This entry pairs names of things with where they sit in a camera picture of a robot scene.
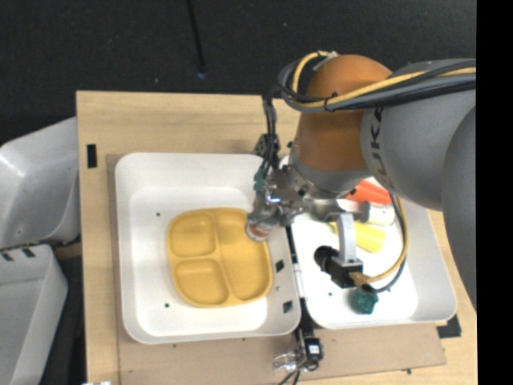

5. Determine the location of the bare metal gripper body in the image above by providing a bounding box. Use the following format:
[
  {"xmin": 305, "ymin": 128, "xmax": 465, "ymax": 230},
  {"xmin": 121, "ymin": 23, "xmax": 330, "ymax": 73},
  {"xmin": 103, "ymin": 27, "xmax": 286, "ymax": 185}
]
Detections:
[{"xmin": 252, "ymin": 165, "xmax": 354, "ymax": 228}]

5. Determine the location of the small red and white can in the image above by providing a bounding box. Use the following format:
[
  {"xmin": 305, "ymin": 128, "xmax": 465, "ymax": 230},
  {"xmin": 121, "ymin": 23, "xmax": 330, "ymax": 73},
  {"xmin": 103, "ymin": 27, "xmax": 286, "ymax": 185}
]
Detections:
[{"xmin": 244, "ymin": 221, "xmax": 277, "ymax": 243}]

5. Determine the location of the yellow divided plate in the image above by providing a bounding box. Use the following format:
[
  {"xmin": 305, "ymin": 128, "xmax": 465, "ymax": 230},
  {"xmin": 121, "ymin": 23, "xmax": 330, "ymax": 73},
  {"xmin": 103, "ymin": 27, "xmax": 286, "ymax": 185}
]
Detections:
[{"xmin": 165, "ymin": 207, "xmax": 275, "ymax": 309}]

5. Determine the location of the orange carrot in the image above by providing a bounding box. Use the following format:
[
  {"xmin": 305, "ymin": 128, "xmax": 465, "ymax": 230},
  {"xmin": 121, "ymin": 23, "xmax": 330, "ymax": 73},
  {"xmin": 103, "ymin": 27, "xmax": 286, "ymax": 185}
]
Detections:
[{"xmin": 345, "ymin": 177, "xmax": 394, "ymax": 207}]

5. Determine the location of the yellow plastic bottle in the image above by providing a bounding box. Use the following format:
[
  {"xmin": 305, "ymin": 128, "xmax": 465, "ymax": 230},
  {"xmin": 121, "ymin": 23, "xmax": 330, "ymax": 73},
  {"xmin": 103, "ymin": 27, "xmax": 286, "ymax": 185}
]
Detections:
[{"xmin": 327, "ymin": 220, "xmax": 387, "ymax": 254}]

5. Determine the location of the white bottle with grey cap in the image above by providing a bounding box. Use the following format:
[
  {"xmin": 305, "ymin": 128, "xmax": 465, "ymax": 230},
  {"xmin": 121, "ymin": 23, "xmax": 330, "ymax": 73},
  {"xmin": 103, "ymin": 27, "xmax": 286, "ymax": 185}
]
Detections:
[{"xmin": 357, "ymin": 200, "xmax": 398, "ymax": 228}]

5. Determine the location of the white plastic tray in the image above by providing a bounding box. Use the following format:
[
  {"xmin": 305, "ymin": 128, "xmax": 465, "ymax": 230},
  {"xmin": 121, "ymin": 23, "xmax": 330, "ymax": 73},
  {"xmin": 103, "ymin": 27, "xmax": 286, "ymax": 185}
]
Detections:
[
  {"xmin": 115, "ymin": 152, "xmax": 303, "ymax": 346},
  {"xmin": 279, "ymin": 154, "xmax": 458, "ymax": 331}
]

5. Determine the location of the dark green broccoli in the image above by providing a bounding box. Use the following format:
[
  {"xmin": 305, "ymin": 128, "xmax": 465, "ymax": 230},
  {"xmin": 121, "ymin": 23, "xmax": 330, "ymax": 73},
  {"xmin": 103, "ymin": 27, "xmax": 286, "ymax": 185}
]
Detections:
[{"xmin": 348, "ymin": 286, "xmax": 379, "ymax": 317}]

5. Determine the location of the pale wood board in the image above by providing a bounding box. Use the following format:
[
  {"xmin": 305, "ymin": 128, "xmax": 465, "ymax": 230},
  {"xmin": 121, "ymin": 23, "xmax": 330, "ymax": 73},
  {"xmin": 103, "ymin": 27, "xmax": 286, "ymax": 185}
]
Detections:
[{"xmin": 75, "ymin": 90, "xmax": 478, "ymax": 385}]

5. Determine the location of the black cylinder on white bracket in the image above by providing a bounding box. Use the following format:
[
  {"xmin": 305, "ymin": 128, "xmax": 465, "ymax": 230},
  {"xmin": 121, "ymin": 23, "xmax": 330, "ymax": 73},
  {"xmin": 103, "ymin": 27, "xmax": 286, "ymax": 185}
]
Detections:
[{"xmin": 313, "ymin": 210, "xmax": 365, "ymax": 290}]

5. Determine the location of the black block with thin wires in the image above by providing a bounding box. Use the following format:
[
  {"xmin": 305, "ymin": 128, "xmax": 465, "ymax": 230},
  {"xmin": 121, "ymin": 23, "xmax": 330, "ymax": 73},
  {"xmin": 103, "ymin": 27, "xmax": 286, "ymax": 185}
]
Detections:
[{"xmin": 302, "ymin": 336, "xmax": 324, "ymax": 363}]

